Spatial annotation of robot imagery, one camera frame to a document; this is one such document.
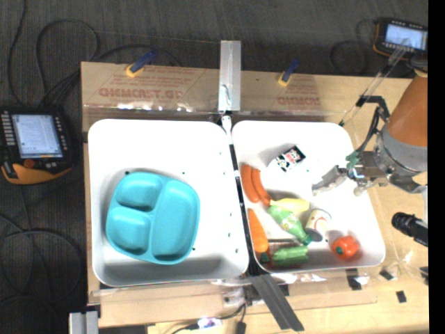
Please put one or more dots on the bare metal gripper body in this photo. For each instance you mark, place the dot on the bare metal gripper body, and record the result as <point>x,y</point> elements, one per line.
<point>373,167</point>

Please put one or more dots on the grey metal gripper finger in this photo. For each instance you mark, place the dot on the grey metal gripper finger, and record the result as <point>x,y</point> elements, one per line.
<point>330,182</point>
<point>361,188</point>

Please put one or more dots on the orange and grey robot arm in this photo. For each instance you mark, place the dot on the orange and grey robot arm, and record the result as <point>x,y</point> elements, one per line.
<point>410,117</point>

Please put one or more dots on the white can with orange print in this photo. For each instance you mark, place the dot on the white can with orange print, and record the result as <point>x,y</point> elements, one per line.
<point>318,221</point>

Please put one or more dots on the white plastic tray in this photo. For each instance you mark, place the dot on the white plastic tray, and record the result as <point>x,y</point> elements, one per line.
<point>167,141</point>
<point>323,141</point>

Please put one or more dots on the white cow print milk carton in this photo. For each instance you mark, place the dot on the white cow print milk carton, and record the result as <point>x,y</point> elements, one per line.
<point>288,158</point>

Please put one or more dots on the green toy bottle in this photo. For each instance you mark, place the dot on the green toy bottle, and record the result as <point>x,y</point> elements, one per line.
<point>286,221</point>

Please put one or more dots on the orange toy bell pepper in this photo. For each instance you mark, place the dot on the orange toy bell pepper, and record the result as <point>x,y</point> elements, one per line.
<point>346,247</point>

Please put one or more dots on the orange toy sausage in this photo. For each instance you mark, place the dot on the orange toy sausage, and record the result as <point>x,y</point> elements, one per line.
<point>260,186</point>
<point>248,183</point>

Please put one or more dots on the green toy vegetable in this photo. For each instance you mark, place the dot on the green toy vegetable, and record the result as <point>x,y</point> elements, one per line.
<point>290,256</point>

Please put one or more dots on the orange toy carrot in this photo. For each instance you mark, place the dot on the orange toy carrot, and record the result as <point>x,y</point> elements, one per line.
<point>259,235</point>

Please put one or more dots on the blue divided plate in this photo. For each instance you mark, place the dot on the blue divided plate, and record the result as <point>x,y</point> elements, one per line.
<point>174,214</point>

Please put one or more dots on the brown cardboard board red print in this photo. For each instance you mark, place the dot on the brown cardboard board red print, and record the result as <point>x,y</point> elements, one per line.
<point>156,89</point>

